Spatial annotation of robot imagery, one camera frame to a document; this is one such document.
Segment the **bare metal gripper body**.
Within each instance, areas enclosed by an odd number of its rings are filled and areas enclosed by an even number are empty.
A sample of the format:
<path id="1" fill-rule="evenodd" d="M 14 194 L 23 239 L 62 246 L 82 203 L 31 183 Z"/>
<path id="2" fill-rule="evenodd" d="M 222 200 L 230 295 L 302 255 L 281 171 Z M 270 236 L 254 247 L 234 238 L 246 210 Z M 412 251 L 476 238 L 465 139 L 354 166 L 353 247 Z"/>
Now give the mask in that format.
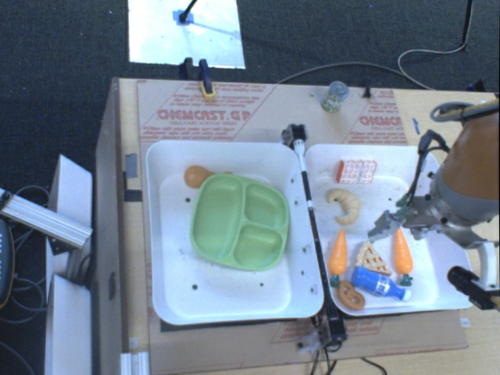
<path id="1" fill-rule="evenodd" d="M 473 227 L 487 221 L 487 201 L 469 196 L 449 200 L 425 195 L 414 198 L 406 212 L 403 227 L 429 227 L 428 233 L 443 234 L 462 248 L 477 248 L 487 239 Z"/>

